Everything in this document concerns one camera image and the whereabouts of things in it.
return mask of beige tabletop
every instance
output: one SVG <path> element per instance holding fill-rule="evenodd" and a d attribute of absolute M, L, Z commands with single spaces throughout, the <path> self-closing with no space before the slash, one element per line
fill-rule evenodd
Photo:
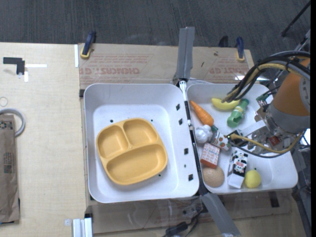
<path fill-rule="evenodd" d="M 34 65 L 28 68 L 29 78 L 25 82 L 24 76 L 16 75 L 15 65 L 0 64 L 0 96 L 7 98 L 7 108 L 17 108 L 26 120 L 24 132 L 16 138 L 20 221 L 0 226 L 0 236 L 70 237 L 72 228 L 65 222 L 82 219 L 87 207 L 75 45 L 0 43 L 0 53 L 2 57 L 22 58 L 26 65 Z M 296 202 L 290 196 L 281 196 L 279 202 L 283 200 L 289 208 L 286 213 L 245 219 L 238 216 L 242 208 L 231 204 L 234 222 L 242 236 L 304 236 Z M 163 233 L 164 229 L 153 229 L 104 236 Z M 210 222 L 198 225 L 192 236 L 221 234 Z"/>

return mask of gray ring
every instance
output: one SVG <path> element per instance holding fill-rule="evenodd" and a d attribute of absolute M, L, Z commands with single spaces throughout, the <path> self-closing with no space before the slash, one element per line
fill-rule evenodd
<path fill-rule="evenodd" d="M 21 119 L 22 125 L 21 125 L 20 129 L 17 130 L 14 134 L 15 137 L 18 137 L 24 131 L 24 128 L 25 128 L 25 119 L 24 119 L 23 115 L 17 109 L 14 109 L 14 108 L 4 108 L 4 109 L 0 110 L 0 115 L 5 114 L 5 113 L 16 114 Z"/>
<path fill-rule="evenodd" d="M 0 106 L 1 107 L 6 107 L 6 105 L 8 104 L 8 99 L 6 98 L 6 97 L 0 97 L 0 100 L 2 99 L 2 98 L 4 98 L 5 100 L 6 100 L 6 103 L 5 103 L 5 105 L 2 105 L 2 104 L 0 104 Z"/>

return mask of yellow divided plate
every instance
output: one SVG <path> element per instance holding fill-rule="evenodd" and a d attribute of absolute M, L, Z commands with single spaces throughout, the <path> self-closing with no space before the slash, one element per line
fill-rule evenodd
<path fill-rule="evenodd" d="M 120 185 L 151 178 L 167 166 L 168 155 L 153 125 L 130 118 L 103 128 L 96 147 L 108 177 Z"/>

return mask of green bottle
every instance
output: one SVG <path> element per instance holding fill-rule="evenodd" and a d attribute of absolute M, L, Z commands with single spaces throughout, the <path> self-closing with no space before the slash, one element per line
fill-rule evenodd
<path fill-rule="evenodd" d="M 238 126 L 239 122 L 243 119 L 246 112 L 246 107 L 249 104 L 247 99 L 241 99 L 240 103 L 234 108 L 232 114 L 227 119 L 227 125 L 231 128 Z"/>

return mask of paper bag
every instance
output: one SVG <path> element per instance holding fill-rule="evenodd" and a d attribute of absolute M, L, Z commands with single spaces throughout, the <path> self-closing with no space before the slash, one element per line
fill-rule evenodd
<path fill-rule="evenodd" d="M 14 133 L 14 116 L 0 115 L 0 223 L 20 217 Z"/>

